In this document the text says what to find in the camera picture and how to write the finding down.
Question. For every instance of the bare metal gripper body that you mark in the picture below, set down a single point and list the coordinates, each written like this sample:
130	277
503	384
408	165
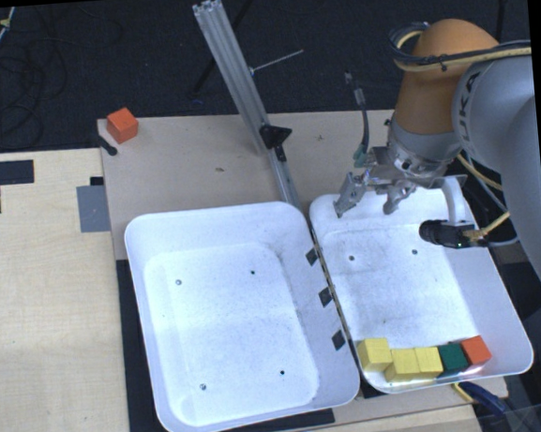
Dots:
410	170

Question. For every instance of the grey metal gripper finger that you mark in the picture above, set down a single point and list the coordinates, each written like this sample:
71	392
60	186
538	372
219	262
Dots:
348	196
397	198

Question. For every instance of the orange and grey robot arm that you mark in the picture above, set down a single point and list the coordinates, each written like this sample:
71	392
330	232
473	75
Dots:
492	111

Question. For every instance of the white plastic tray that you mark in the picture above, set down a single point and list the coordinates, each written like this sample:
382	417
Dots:
399	293
228	327

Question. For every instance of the yellow cube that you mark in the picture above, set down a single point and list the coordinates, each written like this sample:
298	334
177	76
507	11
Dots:
374	354
405	364
429	360

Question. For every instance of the pale wood board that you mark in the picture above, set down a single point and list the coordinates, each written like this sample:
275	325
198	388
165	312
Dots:
191	170

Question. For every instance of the green cube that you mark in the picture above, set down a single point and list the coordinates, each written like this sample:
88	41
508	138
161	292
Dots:
452	358

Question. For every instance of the orange cube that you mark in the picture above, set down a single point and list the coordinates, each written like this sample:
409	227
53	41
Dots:
122	125
476	350

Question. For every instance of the black cylinder on white bracket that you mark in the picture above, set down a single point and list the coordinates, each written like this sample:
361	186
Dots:
444	234

